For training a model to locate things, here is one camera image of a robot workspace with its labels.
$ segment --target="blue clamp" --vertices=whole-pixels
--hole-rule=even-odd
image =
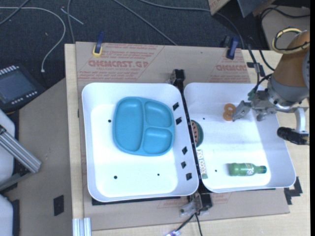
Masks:
[[[234,59],[235,50],[239,42],[240,42],[239,37],[232,37],[232,40],[230,43],[230,49],[227,51],[227,54],[226,54],[226,57],[228,59]]]
[[[101,31],[98,36],[97,43],[96,45],[94,45],[92,53],[93,53],[93,56],[95,57],[99,57],[102,54],[102,50],[103,50],[102,42],[103,42],[104,35],[105,35],[104,31]]]

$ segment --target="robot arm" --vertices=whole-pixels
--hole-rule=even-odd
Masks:
[[[285,32],[298,33],[286,49],[276,47],[277,39]],[[283,56],[273,74],[269,75],[267,88],[249,93],[249,102],[242,101],[232,114],[235,121],[244,117],[250,109],[257,113],[257,120],[262,121],[267,115],[276,112],[295,113],[296,129],[281,127],[278,136],[295,144],[308,144],[309,134],[305,131],[307,108],[295,107],[305,98],[310,97],[310,32],[298,29],[285,29],[277,33],[273,48]]]

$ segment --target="clamp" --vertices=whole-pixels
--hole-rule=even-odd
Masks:
[[[104,31],[101,31],[98,36],[97,43],[96,45],[94,45],[93,52],[92,52],[94,57],[99,57],[102,54],[102,50],[103,50],[102,42],[103,42],[104,35],[105,35]]]

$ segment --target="screen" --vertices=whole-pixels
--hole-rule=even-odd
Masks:
[[[35,89],[20,71],[11,72],[0,77],[0,100],[3,104],[20,98]]]

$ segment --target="wooden table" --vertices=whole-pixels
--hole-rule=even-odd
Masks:
[[[245,61],[251,61],[247,50],[243,50]],[[257,62],[263,64],[259,52],[254,51]],[[273,51],[264,51],[264,55],[271,66],[276,67],[281,55]],[[76,77],[76,52],[74,44],[65,45],[65,69],[67,87],[67,108],[69,127],[69,153],[71,169],[71,194],[72,194],[72,217],[83,219],[83,193],[82,171],[80,154],[80,135],[78,119],[78,93]],[[249,70],[253,83],[256,82],[254,69]],[[309,110],[306,112],[309,131]],[[294,114],[278,114],[281,126],[295,127]],[[293,198],[290,213],[283,215],[246,217],[201,222],[204,236],[207,235],[268,235],[268,236],[306,236],[311,234],[310,220],[310,147],[297,146],[287,143],[296,175],[299,176],[303,194]],[[139,228],[125,228],[106,231],[93,231],[93,236],[163,236],[173,231],[179,224],[167,224],[159,226],[147,226]],[[184,236],[199,235],[198,225],[193,219],[181,229]]]

